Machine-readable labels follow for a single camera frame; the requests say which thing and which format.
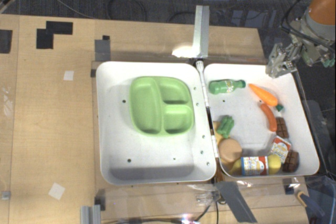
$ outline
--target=green plate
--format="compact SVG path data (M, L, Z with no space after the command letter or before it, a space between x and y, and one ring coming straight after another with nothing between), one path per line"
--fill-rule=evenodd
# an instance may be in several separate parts
M194 125L194 110L187 85L175 78L140 77L130 88L130 112L142 134L183 134Z

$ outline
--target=wooden table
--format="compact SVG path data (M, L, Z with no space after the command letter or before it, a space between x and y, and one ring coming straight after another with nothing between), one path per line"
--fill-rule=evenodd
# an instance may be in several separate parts
M46 21L73 22L73 34L54 35L54 49L36 49L36 29L46 28ZM167 208L175 207L195 214L204 209L184 184L105 185L94 157L90 71L95 40L110 36L112 60L176 61L171 52L192 43L192 25L0 15L0 29L13 31L11 52L0 54L0 190L12 195L0 200L0 223L79 223L80 207L92 206L102 189L124 204L119 206L123 212L102 212L105 220L122 214L167 215ZM210 27L209 55L227 61L264 58L256 29L230 27ZM66 71L73 71L73 80L64 80ZM11 115L4 112L9 104ZM48 195L53 183L65 188L59 200ZM307 223L304 208L293 195L284 195L280 180L250 183L257 187L242 193L259 223ZM213 211L202 223L215 223ZM220 222L236 223L227 206L220 211Z

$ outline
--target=orange carrot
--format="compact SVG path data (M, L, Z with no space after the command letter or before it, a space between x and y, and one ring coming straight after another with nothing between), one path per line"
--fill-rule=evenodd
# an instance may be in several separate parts
M254 91L256 95L258 95L260 99L262 99L269 106L276 106L278 104L278 99L270 92L258 86L255 86L254 84L249 84L249 87L251 88L251 90Z
M269 130L271 132L276 132L278 125L277 125L277 120L275 119L273 112L271 111L271 109L267 106L267 104L261 104L260 106L261 110L264 112L264 114L266 115L267 119L268 119L268 123L269 123Z

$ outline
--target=white tape piece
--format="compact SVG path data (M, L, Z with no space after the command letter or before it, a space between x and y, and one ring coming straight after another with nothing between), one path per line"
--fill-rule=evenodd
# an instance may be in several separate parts
M74 71L65 71L63 80L73 80Z
M65 187L62 187L60 184L54 183L48 194L57 200L61 200L64 191Z

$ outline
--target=brown chocolate block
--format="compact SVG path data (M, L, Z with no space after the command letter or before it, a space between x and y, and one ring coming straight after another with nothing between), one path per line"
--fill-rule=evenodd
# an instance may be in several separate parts
M283 118L276 118L277 120L277 135L279 135L281 138L288 138L288 131L286 127L285 120Z
M282 171L284 172L295 172L299 166L299 153L296 151L289 151L283 164Z

